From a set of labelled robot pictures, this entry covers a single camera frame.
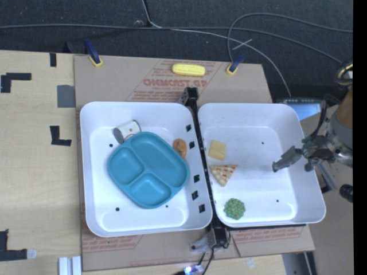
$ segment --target white tray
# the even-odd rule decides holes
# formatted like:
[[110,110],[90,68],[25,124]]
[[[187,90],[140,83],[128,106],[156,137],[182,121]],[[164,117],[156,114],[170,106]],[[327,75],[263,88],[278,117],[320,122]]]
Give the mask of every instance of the white tray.
[[[209,171],[218,218],[230,227],[317,223],[326,213],[314,171],[306,172],[305,158],[276,173],[272,163],[304,138],[295,111],[284,104],[205,104],[199,109],[206,161],[210,165],[236,164],[223,187]],[[212,140],[226,144],[223,161],[208,157]],[[244,202],[239,220],[228,218],[230,198]]]
[[[172,144],[188,145],[190,178],[167,204],[156,209],[137,206],[110,178],[107,160],[118,147],[113,129],[136,120],[142,131]],[[191,112],[176,103],[92,102],[80,112],[85,215],[101,237],[202,229],[212,220],[208,188]]]

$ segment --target green toy food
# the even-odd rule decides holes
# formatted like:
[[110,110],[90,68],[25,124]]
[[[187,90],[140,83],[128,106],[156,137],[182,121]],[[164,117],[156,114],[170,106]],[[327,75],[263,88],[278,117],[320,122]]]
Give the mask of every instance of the green toy food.
[[235,198],[229,199],[224,206],[224,212],[227,214],[227,216],[235,220],[240,219],[245,211],[245,204],[239,199]]

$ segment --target tray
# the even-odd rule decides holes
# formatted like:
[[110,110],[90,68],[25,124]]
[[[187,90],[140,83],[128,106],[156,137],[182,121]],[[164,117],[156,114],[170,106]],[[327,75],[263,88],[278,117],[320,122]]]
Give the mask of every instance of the tray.
[[108,172],[138,206],[153,209],[173,198],[189,179],[189,168],[162,138],[141,132],[110,156]]
[[[188,181],[174,197],[153,209],[138,206],[112,180],[107,168],[110,156],[120,147],[113,129],[132,119],[139,123],[140,133],[154,133],[167,144],[180,138],[188,147]],[[202,229],[211,222],[213,211],[200,148],[192,114],[186,107],[176,103],[91,102],[81,109],[80,132],[85,218],[93,233],[101,237],[163,233]]]
[[[284,104],[209,103],[198,111],[206,161],[210,165],[235,164],[223,187],[209,171],[218,218],[230,227],[259,227],[317,223],[326,213],[314,171],[306,172],[306,159],[277,171],[279,160],[304,138],[296,112]],[[226,144],[223,161],[208,156],[211,140]],[[225,203],[236,198],[246,211],[238,220],[227,217]]]

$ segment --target tin can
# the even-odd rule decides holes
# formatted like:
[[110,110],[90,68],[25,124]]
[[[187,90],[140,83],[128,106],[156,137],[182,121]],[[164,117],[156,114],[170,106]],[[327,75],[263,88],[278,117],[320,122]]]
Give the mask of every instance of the tin can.
[[114,128],[114,136],[119,144],[122,144],[129,137],[139,132],[141,132],[140,125],[135,120],[131,120]]

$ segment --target cheese slice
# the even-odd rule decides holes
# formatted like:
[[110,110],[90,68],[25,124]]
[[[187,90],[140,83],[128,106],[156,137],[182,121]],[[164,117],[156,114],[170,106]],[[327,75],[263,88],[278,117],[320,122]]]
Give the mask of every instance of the cheese slice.
[[237,165],[210,165],[209,168],[214,178],[222,186],[225,186],[237,168]]

